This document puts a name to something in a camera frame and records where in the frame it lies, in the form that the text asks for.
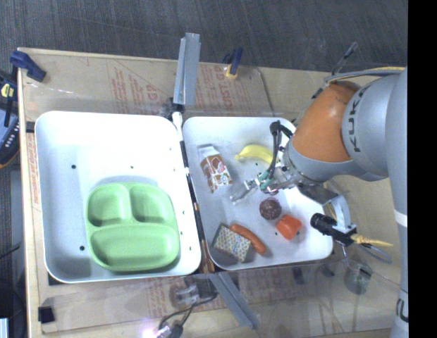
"banana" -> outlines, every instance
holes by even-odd
[[[250,144],[245,146],[239,154],[234,155],[234,158],[260,158],[270,164],[272,162],[272,152],[265,146]]]

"wooden table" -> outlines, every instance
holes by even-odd
[[[43,112],[50,110],[154,113],[158,102],[160,103],[170,96],[173,91],[177,62],[41,49],[21,48],[20,50],[29,54],[42,69],[48,72],[42,83],[37,83],[26,77],[25,71],[21,69],[18,72],[21,126],[20,162],[23,181],[29,337],[142,337],[142,332],[155,327],[160,317],[167,313],[166,311],[147,311],[144,320],[138,319],[137,314],[129,320],[114,317],[115,322],[113,319],[112,323],[101,323],[105,319],[104,316],[110,313],[108,311],[110,306],[129,303],[130,296],[129,293],[126,295],[125,289],[127,287],[132,291],[135,289],[136,282],[55,285],[49,283],[48,274],[44,267],[37,156],[32,129],[35,120]],[[233,115],[240,113],[251,115],[252,112],[256,111],[256,114],[268,113],[271,116],[280,116],[290,120],[301,114],[311,95],[321,86],[323,78],[327,75],[326,73],[301,70],[241,67],[239,78],[247,80],[239,87],[230,84],[227,86],[228,89],[234,89],[234,94],[241,95],[240,104],[230,107],[227,100],[229,91],[227,91],[226,86],[220,85],[223,80],[223,69],[224,65],[222,64],[200,63],[197,83],[197,95],[200,94],[200,100],[209,100],[210,104],[217,104],[216,108],[220,108],[220,106],[229,108]],[[365,84],[368,81],[366,78],[355,80],[360,84]],[[211,90],[218,92],[216,96],[210,95]],[[359,232],[395,244],[393,248],[386,249],[393,258],[393,264],[386,265],[371,261],[371,267],[380,277],[383,277],[386,291],[391,292],[392,290],[394,292],[396,284],[400,281],[400,250],[397,227],[393,217],[389,181],[368,184],[353,177],[338,177],[336,181],[344,190],[351,192],[352,200],[349,205],[352,211],[352,220],[357,223]],[[251,273],[247,274],[249,280],[256,279],[254,278],[256,276],[251,276]],[[157,280],[142,284],[146,284],[146,291],[149,292],[146,299],[150,301],[156,299],[155,296],[151,295],[151,292],[165,294],[167,289],[170,289],[170,284],[161,287]],[[372,306],[375,304],[382,312],[386,310],[386,314],[381,314],[383,317],[387,315],[386,322],[389,322],[389,312],[392,309],[392,314],[394,314],[395,302],[389,301],[383,296],[384,293],[380,292],[379,296],[371,296],[370,298]],[[96,314],[92,314],[88,302],[82,301],[82,298],[87,294],[95,296],[97,299],[95,303]],[[99,298],[99,296],[107,294],[109,295],[107,298]],[[310,307],[315,304],[312,302],[313,299],[307,295],[302,300],[304,301],[299,305],[303,304],[303,307],[305,304]],[[277,298],[262,299],[259,303],[254,303],[252,308],[257,312],[260,320],[265,323],[265,328],[263,327],[259,333],[267,334],[267,337],[272,337],[271,334],[275,334],[275,331],[293,334],[294,331],[289,326],[289,321],[292,320],[290,314],[302,309],[299,307],[294,307],[292,310],[282,308],[284,304],[287,306],[293,304],[292,301],[292,299],[286,301]],[[101,304],[105,302],[109,308],[103,307],[101,309]],[[336,305],[341,303],[343,302],[340,302],[339,299],[334,302]],[[56,309],[58,316],[54,322],[41,324],[39,307],[43,306],[58,307]],[[273,315],[277,317],[276,328],[270,328],[266,321],[267,316],[271,316],[273,319]],[[380,323],[380,318],[374,316],[373,310],[366,315],[360,311],[358,319],[355,317],[355,312],[349,313],[348,317],[346,314],[344,315],[342,319],[353,320],[353,324],[343,329],[346,332],[360,332],[350,335],[343,334],[343,337],[388,336],[390,323]],[[304,336],[306,334],[312,336],[313,334],[340,332],[336,330],[333,320],[328,322],[331,328],[323,329],[323,327],[315,327],[312,319],[310,318],[308,322],[308,317],[306,317],[304,327],[296,329],[301,329]],[[321,322],[318,325],[322,326],[326,323]],[[258,337],[254,330],[248,327],[238,327],[223,302],[210,306],[209,310],[196,312],[189,318],[185,328],[186,336],[202,337],[206,334],[210,334],[208,337],[235,337],[237,335]]]

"hot dog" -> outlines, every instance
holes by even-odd
[[[261,242],[261,240],[256,235],[254,235],[254,233],[250,232],[246,227],[243,227],[239,224],[231,224],[230,230],[250,240],[254,250],[259,254],[264,254],[266,252],[266,246],[264,245],[264,243]]]

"green divided tray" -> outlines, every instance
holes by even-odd
[[[94,261],[114,272],[165,267],[180,251],[170,196],[156,185],[99,185],[86,207],[87,241]]]

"gray floor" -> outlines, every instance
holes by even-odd
[[[0,69],[10,71],[18,46],[177,59],[185,32],[201,35],[201,61],[241,46],[245,65],[330,71],[357,42],[355,65],[405,66],[407,9],[408,0],[0,0]],[[12,242],[10,173],[0,170],[0,252]],[[11,256],[1,259],[0,279],[12,275]]]

